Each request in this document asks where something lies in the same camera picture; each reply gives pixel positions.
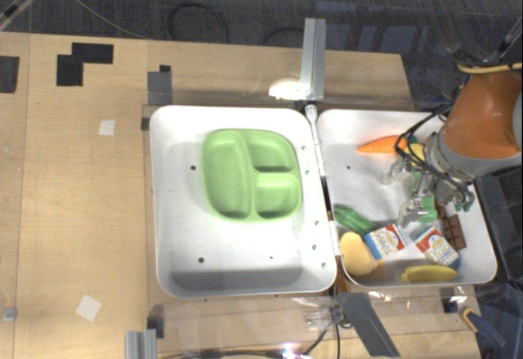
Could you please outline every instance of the label on package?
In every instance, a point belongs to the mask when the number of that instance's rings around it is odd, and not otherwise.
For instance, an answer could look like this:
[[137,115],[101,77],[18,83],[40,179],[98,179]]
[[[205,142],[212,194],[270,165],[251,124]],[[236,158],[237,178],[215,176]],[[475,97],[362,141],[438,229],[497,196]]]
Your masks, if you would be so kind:
[[372,231],[364,239],[377,260],[405,248],[405,242],[400,231],[394,224]]
[[414,243],[429,260],[435,264],[450,266],[459,254],[435,227],[428,228]]

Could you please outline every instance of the toy cucumber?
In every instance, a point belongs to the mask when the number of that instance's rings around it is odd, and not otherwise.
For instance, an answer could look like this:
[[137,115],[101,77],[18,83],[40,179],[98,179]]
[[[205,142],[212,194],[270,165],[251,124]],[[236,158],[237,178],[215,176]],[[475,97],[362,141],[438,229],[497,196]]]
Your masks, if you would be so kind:
[[359,215],[354,209],[346,206],[337,206],[334,209],[334,217],[336,221],[347,227],[353,232],[364,236],[376,229],[376,225],[367,218]]

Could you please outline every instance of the yellow banana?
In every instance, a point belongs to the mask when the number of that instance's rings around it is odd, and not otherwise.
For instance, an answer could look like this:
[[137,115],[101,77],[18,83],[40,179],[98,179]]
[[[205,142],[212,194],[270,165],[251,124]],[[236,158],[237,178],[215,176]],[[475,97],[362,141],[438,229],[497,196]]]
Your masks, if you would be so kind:
[[457,276],[452,267],[441,266],[438,264],[425,266],[409,266],[401,274],[401,280],[410,282],[441,282],[452,280]]
[[425,161],[425,154],[424,154],[424,148],[425,146],[423,144],[418,144],[417,142],[411,142],[410,147],[406,146],[404,149],[404,152],[407,154],[410,154],[410,149],[412,149],[412,152],[414,155],[416,155],[419,159]]

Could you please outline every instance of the orange carrot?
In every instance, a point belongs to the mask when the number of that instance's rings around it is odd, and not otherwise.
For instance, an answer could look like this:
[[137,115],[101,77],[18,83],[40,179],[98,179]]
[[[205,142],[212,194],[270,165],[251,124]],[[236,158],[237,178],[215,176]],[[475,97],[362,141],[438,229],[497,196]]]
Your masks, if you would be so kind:
[[[388,137],[378,138],[377,140],[368,142],[358,147],[360,153],[376,153],[387,154],[394,153],[394,144],[398,141],[398,135],[390,135]],[[401,138],[399,148],[402,150],[407,146],[407,140]]]

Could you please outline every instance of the white tray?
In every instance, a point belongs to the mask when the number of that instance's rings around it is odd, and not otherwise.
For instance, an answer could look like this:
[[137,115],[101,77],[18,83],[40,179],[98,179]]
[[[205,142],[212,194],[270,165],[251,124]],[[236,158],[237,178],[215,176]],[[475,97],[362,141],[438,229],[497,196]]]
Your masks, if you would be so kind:
[[[294,147],[303,204],[293,216],[266,222],[224,221],[208,208],[199,173],[202,145],[223,128],[280,133]],[[150,120],[156,264],[170,295],[320,292],[336,262],[311,128],[288,109],[165,106]]]
[[[361,154],[356,149],[379,137],[403,133],[425,116],[427,114],[412,112],[325,111],[318,119],[318,130],[332,204],[349,206],[375,222],[396,219],[400,206],[410,197],[412,182],[407,180],[394,182],[389,186],[382,185],[379,181],[381,176],[388,171],[397,156]],[[441,122],[433,119],[416,133],[418,140],[423,141],[430,133],[438,131],[440,126]],[[450,204],[446,210],[448,215],[454,213]],[[458,215],[467,247],[459,250],[461,265],[458,277],[442,285],[488,282],[495,276],[497,262],[479,200],[474,203],[470,212],[462,211]],[[356,284],[372,288],[434,285],[413,285],[400,279],[401,272],[407,266],[427,262],[408,238],[408,234],[417,226],[412,223],[408,228],[400,229],[407,248],[395,257],[386,259],[385,280],[363,281],[349,277]],[[346,228],[338,226],[340,236],[346,231]]]

